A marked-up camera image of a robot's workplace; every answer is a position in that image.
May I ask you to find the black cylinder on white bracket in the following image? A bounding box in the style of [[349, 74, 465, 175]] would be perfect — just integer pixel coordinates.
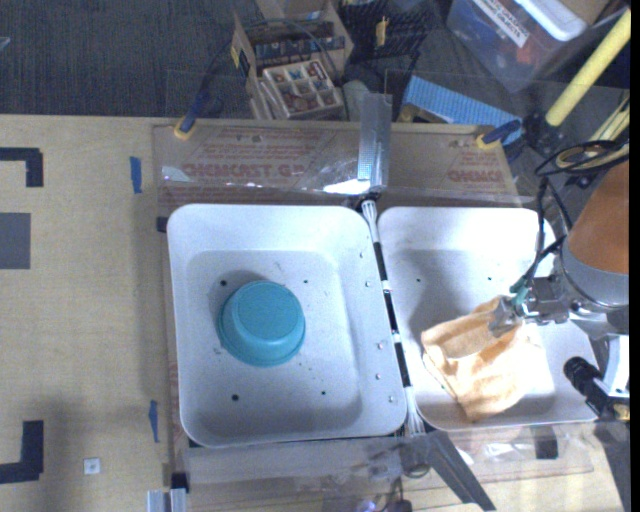
[[563, 333, 630, 422]]

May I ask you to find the brown cardboard board red print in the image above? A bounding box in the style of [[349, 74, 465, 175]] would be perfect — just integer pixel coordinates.
[[151, 117, 597, 497]]

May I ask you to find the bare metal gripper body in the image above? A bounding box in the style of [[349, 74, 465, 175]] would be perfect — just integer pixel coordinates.
[[521, 275, 624, 342]]

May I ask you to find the thin black and white rod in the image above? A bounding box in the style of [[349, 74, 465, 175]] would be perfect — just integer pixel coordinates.
[[360, 198, 427, 437]]

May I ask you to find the teal bowl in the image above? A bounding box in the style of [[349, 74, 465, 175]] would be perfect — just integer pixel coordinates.
[[215, 279, 307, 368]]

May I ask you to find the white plastic tray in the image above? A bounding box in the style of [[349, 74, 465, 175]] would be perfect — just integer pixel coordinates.
[[165, 202, 409, 449], [376, 205, 601, 433]]

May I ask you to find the orange cloth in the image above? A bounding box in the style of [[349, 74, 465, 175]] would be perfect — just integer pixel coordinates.
[[420, 295, 545, 424]]

